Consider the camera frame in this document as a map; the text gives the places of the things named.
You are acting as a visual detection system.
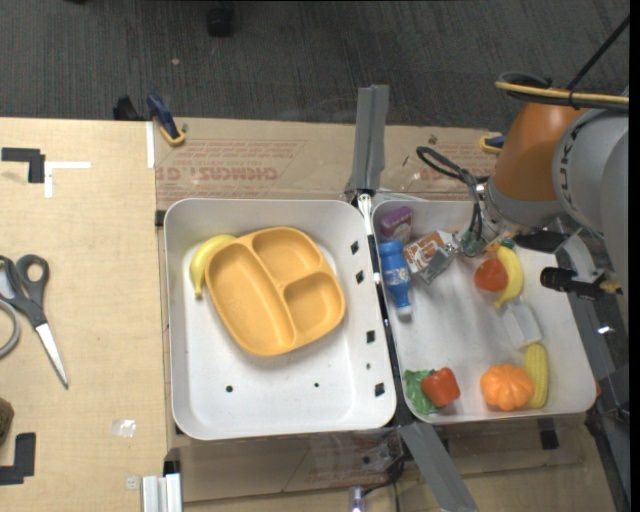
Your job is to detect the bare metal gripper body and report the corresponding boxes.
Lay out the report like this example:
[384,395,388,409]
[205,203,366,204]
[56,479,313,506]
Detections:
[449,201,504,258]

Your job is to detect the orange and white carton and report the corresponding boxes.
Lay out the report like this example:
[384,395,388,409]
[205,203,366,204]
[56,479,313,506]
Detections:
[402,229,454,275]

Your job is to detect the blue bottle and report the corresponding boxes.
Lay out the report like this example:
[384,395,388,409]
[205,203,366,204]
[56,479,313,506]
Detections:
[377,240,415,321]

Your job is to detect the red tomato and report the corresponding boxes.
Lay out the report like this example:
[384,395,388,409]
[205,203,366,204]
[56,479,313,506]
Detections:
[473,257,510,294]

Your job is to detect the yellow banana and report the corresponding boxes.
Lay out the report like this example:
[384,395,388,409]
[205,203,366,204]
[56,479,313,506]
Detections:
[189,233,239,300]
[493,244,525,310]

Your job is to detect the purple packet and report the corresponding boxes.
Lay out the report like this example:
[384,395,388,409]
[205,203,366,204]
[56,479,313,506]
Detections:
[378,205,414,245]

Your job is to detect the white plastic tray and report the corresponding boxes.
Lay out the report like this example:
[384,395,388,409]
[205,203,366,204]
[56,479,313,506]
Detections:
[163,198,398,442]
[370,198,598,426]

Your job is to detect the clear plastic bottle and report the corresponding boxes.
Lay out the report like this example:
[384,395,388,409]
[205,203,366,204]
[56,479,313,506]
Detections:
[502,298,544,347]

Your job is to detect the red bell pepper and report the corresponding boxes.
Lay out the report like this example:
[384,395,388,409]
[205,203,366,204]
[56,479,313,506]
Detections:
[420,367,462,408]

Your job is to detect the green lettuce leaf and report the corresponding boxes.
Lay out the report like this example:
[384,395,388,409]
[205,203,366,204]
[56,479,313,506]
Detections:
[402,368,444,416]

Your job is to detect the orange pumpkin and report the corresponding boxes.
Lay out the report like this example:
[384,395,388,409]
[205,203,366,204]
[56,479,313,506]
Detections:
[480,363,535,412]

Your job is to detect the yellow corn cob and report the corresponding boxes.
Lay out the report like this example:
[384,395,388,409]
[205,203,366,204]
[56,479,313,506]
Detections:
[523,342,550,409]

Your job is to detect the yellow divided plate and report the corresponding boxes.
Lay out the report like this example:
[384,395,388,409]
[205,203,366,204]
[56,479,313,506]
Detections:
[203,226,347,358]

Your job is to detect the brown cardboard board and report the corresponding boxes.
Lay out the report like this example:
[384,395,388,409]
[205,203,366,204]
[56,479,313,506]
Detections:
[153,117,589,504]

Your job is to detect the grey scissors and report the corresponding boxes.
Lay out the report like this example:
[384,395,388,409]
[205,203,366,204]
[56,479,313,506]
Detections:
[0,253,70,390]

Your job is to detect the brown round object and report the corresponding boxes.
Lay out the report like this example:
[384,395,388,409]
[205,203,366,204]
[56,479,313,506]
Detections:
[0,397,15,448]

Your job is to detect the black cylinder on white bracket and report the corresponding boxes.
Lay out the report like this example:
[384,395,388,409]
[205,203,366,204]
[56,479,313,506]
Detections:
[539,235,624,303]

